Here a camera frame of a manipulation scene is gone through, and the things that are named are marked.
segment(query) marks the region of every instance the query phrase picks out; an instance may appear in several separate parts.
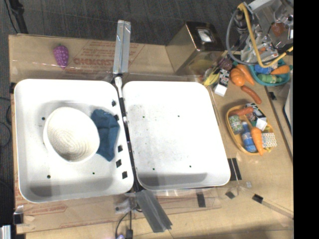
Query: metal box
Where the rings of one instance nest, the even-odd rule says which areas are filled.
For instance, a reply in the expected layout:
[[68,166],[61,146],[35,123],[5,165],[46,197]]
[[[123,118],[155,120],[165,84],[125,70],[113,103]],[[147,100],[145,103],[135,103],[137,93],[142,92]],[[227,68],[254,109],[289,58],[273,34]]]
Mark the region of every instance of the metal box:
[[212,24],[194,21],[187,21],[165,48],[178,75],[203,75],[225,51]]

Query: table surface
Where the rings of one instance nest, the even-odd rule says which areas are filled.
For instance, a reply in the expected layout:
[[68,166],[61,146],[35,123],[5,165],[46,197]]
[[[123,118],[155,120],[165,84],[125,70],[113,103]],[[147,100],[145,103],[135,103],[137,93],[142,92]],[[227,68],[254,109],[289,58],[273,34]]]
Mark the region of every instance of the table surface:
[[[156,55],[165,54],[164,47],[149,45],[145,53],[139,54],[140,61],[154,61]],[[160,67],[169,67],[169,60],[160,61]],[[292,64],[292,57],[285,58],[286,63]],[[137,72],[141,65],[135,63],[130,67],[132,73]],[[287,86],[264,87],[259,84],[250,86],[263,100],[260,108],[265,112],[273,126],[278,146],[264,156],[247,155],[241,152],[233,142],[226,127],[225,115],[236,105],[250,103],[252,100],[238,87],[229,83],[224,97],[210,93],[212,104],[219,124],[227,158],[235,160],[240,170],[241,178],[230,181],[222,187],[213,188],[218,192],[211,208],[194,208],[181,213],[168,215],[172,229],[164,233],[152,232],[147,220],[137,213],[132,220],[134,238],[292,238],[293,235],[293,141],[287,124],[283,107],[288,91]],[[276,97],[270,98],[269,92]],[[38,231],[26,233],[28,239],[61,237],[77,239],[114,238],[118,221]],[[124,233],[128,220],[121,222],[118,232]]]

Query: white bowl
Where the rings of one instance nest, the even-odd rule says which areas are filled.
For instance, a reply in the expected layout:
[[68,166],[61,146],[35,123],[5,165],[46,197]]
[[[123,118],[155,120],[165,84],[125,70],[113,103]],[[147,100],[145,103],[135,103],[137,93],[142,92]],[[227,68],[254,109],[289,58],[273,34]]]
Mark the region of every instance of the white bowl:
[[60,107],[47,118],[43,141],[51,153],[68,162],[84,162],[100,146],[100,137],[94,122],[82,111]]

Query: orange pumpkin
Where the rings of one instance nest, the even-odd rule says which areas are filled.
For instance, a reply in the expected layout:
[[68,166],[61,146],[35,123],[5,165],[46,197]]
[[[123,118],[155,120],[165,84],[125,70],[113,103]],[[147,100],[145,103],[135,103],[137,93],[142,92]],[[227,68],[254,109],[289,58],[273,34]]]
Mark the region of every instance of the orange pumpkin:
[[230,80],[236,86],[243,86],[245,84],[245,75],[238,68],[234,68],[230,71]]

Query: teal basket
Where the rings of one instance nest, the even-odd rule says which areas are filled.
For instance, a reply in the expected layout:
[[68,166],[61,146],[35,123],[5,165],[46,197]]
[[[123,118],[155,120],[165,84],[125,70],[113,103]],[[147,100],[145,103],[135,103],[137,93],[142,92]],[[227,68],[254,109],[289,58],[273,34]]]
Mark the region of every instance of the teal basket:
[[[285,65],[285,62],[282,59],[279,59],[278,60],[278,67],[280,67],[282,65]],[[278,74],[278,75],[276,75],[277,77],[280,77],[280,78],[283,79],[282,82],[266,83],[266,82],[263,82],[263,81],[259,80],[259,78],[257,77],[259,73],[257,73],[255,71],[254,66],[248,66],[248,67],[249,67],[249,70],[250,70],[251,75],[253,76],[254,80],[256,82],[258,82],[259,84],[264,85],[264,86],[279,86],[279,85],[287,83],[290,80],[290,73],[286,73],[286,74]]]

